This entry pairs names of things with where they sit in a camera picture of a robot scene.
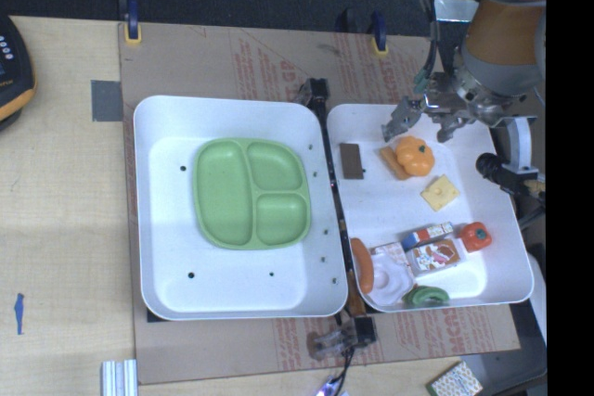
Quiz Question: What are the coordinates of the green ring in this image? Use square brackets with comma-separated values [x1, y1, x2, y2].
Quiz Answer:
[401, 285, 451, 309]

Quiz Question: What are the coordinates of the white fried egg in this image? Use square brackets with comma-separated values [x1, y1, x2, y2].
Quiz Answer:
[369, 250, 416, 307]

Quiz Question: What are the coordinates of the yellow patterned packet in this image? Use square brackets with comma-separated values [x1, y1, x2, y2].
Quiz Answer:
[426, 360, 484, 396]

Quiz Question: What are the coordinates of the black block with thin wires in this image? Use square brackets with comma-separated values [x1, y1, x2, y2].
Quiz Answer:
[307, 314, 378, 361]
[295, 77, 331, 109]

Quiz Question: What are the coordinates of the black cylinder on white bracket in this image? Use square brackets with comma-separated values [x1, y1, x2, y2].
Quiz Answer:
[475, 115, 542, 198]

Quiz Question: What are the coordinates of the blue red white carton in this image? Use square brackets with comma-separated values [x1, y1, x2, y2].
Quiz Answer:
[400, 221, 456, 252]

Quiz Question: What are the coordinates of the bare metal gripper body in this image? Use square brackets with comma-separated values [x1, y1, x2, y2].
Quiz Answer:
[421, 62, 528, 127]

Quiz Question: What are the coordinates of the brown chocolate bar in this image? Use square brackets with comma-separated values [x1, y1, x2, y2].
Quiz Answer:
[338, 142, 366, 181]

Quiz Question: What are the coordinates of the brown cardboard board red print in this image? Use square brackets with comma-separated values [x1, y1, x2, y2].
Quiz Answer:
[117, 21, 523, 386]

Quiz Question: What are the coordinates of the yellow cheese slice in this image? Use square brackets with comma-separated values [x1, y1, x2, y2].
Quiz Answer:
[420, 173, 461, 213]

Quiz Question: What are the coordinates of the orange pumpkin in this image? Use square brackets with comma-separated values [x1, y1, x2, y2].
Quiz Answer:
[394, 134, 436, 177]

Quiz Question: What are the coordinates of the green divided plate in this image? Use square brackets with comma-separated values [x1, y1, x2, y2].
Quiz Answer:
[191, 137, 313, 252]

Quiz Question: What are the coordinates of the white plastic tray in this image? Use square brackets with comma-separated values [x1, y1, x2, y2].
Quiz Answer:
[133, 95, 350, 322]
[326, 102, 536, 314]

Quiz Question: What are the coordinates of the orange and white carton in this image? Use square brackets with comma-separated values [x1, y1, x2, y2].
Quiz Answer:
[406, 237, 468, 278]

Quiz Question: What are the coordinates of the orange sausage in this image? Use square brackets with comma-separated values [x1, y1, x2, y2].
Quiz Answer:
[349, 237, 376, 296]

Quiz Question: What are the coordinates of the red tomato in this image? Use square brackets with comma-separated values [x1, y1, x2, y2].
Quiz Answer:
[458, 222, 494, 254]

